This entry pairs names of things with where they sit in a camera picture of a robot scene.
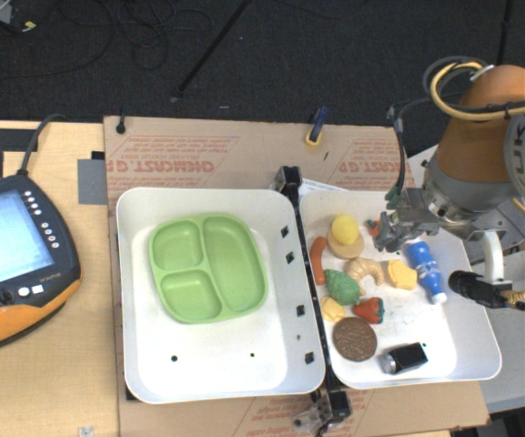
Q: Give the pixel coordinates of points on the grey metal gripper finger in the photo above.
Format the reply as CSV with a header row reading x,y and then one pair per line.
x,y
381,237
398,243

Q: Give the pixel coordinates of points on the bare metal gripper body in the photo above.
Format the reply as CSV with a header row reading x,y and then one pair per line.
x,y
419,214

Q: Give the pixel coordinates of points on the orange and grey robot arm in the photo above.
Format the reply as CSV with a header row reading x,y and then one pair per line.
x,y
480,144

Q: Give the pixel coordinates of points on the orange carrot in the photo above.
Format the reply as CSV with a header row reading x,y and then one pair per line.
x,y
373,229

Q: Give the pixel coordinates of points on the yellow cheese wedge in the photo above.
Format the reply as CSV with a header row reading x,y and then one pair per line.
x,y
402,275

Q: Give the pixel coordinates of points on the tan croissant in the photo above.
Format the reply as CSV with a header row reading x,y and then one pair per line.
x,y
363,267

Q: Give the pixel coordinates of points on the yellow lemon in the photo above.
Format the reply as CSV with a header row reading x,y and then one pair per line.
x,y
345,229

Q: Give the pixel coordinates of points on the blue and white bottle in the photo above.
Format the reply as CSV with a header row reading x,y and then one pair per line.
x,y
426,269

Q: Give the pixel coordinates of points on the tan round biscuit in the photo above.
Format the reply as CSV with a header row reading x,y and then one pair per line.
x,y
346,250

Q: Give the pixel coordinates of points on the green broccoli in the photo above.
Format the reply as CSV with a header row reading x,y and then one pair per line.
x,y
341,287

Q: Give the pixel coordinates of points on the orange sausage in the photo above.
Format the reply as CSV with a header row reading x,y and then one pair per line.
x,y
318,257

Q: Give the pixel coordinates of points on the red strawberry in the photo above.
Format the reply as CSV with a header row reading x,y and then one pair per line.
x,y
369,311

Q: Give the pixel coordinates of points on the white printed paper sheet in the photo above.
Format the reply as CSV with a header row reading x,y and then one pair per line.
x,y
321,185

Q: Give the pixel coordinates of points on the thin black rod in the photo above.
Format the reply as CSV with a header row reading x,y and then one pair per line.
x,y
309,280

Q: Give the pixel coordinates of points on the small yellow toy food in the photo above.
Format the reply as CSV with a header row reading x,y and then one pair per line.
x,y
331,310

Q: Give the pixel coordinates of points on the white plastic tray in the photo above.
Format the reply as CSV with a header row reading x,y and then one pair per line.
x,y
207,362
430,335

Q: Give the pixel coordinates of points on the brown round cookie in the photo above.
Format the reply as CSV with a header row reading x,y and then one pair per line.
x,y
354,339

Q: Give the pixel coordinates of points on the black and silver can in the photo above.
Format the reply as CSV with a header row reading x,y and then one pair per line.
x,y
407,358

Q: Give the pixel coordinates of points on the green divided plate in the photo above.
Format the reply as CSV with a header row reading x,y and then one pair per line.
x,y
230,262

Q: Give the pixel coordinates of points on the brown cardboard board red print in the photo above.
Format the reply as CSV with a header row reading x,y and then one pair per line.
x,y
225,157

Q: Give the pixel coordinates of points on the black cylinder on white bracket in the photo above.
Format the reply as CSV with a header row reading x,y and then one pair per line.
x,y
473,287

